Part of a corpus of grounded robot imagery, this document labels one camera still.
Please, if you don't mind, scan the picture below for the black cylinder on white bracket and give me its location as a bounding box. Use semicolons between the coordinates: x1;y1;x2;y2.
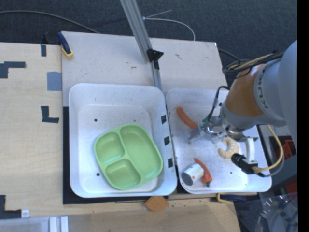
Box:
230;137;259;175

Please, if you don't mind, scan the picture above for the brown waffle biscuit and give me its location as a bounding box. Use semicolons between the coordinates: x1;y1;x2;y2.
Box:
144;196;170;213

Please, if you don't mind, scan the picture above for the orange carrot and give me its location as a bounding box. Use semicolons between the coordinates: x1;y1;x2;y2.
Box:
193;157;213;188

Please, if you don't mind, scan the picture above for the green divided plate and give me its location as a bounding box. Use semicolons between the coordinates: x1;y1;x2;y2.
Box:
93;123;164;191

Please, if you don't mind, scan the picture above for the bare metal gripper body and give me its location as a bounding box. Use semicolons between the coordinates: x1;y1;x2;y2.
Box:
202;116;258;142

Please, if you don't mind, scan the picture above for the white can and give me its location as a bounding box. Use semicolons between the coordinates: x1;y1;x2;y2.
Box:
181;163;206;187

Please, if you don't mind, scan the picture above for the thin black rod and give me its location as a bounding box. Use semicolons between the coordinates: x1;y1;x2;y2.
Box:
165;92;179;180

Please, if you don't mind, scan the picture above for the orange sausage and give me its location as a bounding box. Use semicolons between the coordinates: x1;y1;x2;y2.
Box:
176;106;199;130

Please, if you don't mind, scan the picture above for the cream croissant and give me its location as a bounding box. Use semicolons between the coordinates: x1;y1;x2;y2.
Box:
218;136;240;160

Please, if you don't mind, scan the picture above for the white plastic tray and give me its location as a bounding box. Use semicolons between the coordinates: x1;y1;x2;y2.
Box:
166;88;273;195
69;83;178;199

